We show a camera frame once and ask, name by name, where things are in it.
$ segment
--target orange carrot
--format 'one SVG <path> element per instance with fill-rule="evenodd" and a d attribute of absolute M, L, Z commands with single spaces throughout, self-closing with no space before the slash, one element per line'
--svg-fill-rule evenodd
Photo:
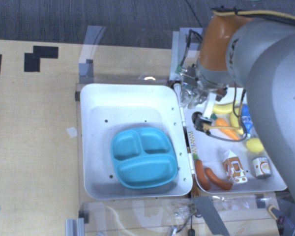
<path fill-rule="evenodd" d="M 227 121 L 225 121 L 223 118 L 218 118 L 215 120 L 215 125 L 216 126 L 226 126 L 229 127 L 230 125 L 227 123 Z M 234 139 L 234 140 L 239 140 L 237 134 L 235 133 L 235 131 L 233 129 L 224 129 L 221 128 L 220 129 L 225 135 L 229 136 L 230 138 Z"/>

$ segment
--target table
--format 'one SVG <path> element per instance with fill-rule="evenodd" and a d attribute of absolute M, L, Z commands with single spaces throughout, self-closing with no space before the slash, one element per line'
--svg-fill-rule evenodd
<path fill-rule="evenodd" d="M 33 53 L 33 46 L 58 47 L 59 56 L 41 58 L 39 73 L 24 72 L 24 53 Z M 0 236 L 60 236 L 65 220 L 78 217 L 83 185 L 78 139 L 74 134 L 71 138 L 67 128 L 77 127 L 75 91 L 82 49 L 77 44 L 0 40 Z M 171 50 L 97 46 L 93 60 L 99 79 L 124 73 L 137 78 L 156 71 L 163 78 L 169 73 Z M 268 194 L 267 200 L 275 201 L 273 195 Z M 172 223 L 183 221 L 179 214 L 173 217 L 170 208 L 179 202 L 188 201 L 95 201 L 91 205 L 98 211 L 98 223 L 92 227 L 107 236 L 166 235 Z M 278 235 L 265 209 L 223 205 L 217 202 L 231 234 Z M 210 235 L 201 218 L 194 221 L 194 228 Z"/>

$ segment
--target sausage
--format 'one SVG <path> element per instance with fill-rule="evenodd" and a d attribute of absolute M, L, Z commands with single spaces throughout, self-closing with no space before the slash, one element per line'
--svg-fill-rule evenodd
<path fill-rule="evenodd" d="M 229 190 L 232 187 L 232 184 L 230 182 L 225 182 L 222 179 L 219 179 L 211 170 L 211 168 L 206 168 L 205 173 L 208 179 L 210 179 L 218 187 L 221 187 L 224 190 Z"/>
<path fill-rule="evenodd" d="M 201 160 L 195 161 L 195 170 L 196 170 L 197 180 L 199 181 L 200 185 L 203 187 L 204 190 L 208 191 L 211 188 L 211 184 L 209 183 L 209 181 L 207 180 L 205 176 Z"/>

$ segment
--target gray fabric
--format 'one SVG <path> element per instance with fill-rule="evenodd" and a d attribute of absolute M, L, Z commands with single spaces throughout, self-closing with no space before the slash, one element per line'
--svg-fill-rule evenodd
<path fill-rule="evenodd" d="M 295 0 L 189 2 L 204 27 L 220 5 L 295 15 Z M 184 0 L 0 0 L 0 39 L 83 43 L 88 25 L 107 27 L 101 44 L 160 48 L 171 31 L 199 27 Z"/>

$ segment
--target can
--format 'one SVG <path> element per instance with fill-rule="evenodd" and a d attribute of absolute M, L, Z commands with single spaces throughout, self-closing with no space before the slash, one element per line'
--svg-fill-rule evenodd
<path fill-rule="evenodd" d="M 269 162 L 266 157 L 261 156 L 252 160 L 256 178 L 267 178 L 272 175 Z"/>

